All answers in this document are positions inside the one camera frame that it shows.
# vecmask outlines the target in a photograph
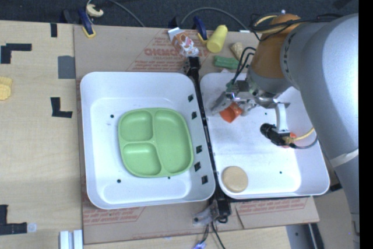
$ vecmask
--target green plate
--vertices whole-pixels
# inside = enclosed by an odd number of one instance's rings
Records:
[[[187,123],[175,110],[131,110],[119,119],[118,136],[123,164],[136,176],[174,176],[193,163]]]

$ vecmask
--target cardboard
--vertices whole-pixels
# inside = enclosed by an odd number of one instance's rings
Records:
[[[183,72],[184,57],[172,45],[167,29],[95,26],[97,35],[88,39],[82,28],[74,26],[76,88],[79,128],[80,170],[82,176],[82,213],[85,244],[105,243],[164,236],[203,233],[204,227],[193,226],[193,214],[201,212],[208,202],[101,210],[93,206],[85,188],[85,166],[82,138],[79,85],[83,76],[94,71]],[[202,64],[200,78],[222,69],[213,65],[214,54],[203,45],[195,30],[186,34],[199,49]],[[253,34],[228,32],[220,56],[233,57],[229,46],[241,42],[256,47]],[[312,197],[256,200],[231,204],[228,223],[218,231],[292,225],[319,220]]]

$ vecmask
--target plastic tray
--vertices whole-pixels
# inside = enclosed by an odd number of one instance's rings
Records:
[[[118,137],[123,163],[136,176],[175,176],[192,166],[188,125],[175,110],[129,111],[119,120]]]
[[[260,133],[263,123],[276,124],[274,109],[256,107],[248,115],[232,123],[219,113],[212,115],[211,107],[232,80],[232,73],[209,73],[201,80],[201,90],[219,184],[235,199],[277,198],[321,195],[329,189],[329,175],[319,144],[309,149],[276,146]],[[300,93],[289,88],[278,101],[290,103],[287,125],[298,136],[312,128]],[[299,141],[305,146],[315,138]],[[221,175],[227,167],[238,166],[246,172],[248,186],[242,192],[231,192],[224,186]]]
[[[80,83],[87,194],[102,209],[203,201],[215,180],[192,81],[179,73],[93,72]],[[123,164],[118,122],[129,111],[166,108],[186,121],[192,166],[165,177],[138,177]]]

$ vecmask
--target white tray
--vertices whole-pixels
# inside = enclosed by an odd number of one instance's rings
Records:
[[[82,79],[80,92],[87,193],[95,206],[129,208],[202,201],[212,196],[214,175],[194,85],[187,76],[93,72]],[[121,159],[118,120],[127,111],[156,107],[174,109],[184,116],[193,144],[193,164],[170,178],[136,177]]]
[[[256,107],[245,117],[232,123],[220,114],[211,114],[215,100],[232,80],[232,73],[210,73],[201,80],[201,90],[219,184],[224,193],[235,199],[277,198],[321,195],[329,188],[329,175],[317,143],[309,149],[292,149],[276,146],[260,132],[263,123],[276,124],[274,109]],[[298,136],[312,128],[300,93],[294,88],[283,93],[278,101],[290,102],[287,123]],[[299,141],[299,145],[312,143],[315,135]],[[242,168],[249,179],[247,188],[240,193],[229,191],[221,181],[228,166]]]

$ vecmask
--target blue clamp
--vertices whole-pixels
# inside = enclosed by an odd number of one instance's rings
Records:
[[[198,34],[197,34],[198,38],[203,44],[206,44],[207,43],[207,32],[206,32],[205,24],[203,24],[202,20],[197,16],[193,17],[193,21],[194,21],[194,25],[196,26],[198,30]]]
[[[82,25],[83,25],[82,28],[83,28],[83,31],[84,31],[85,35],[88,38],[95,37],[96,32],[94,31],[94,29],[92,27],[92,23],[89,20],[89,17],[86,13],[86,10],[84,8],[79,8],[78,9],[78,14],[79,14],[80,20],[82,21]]]

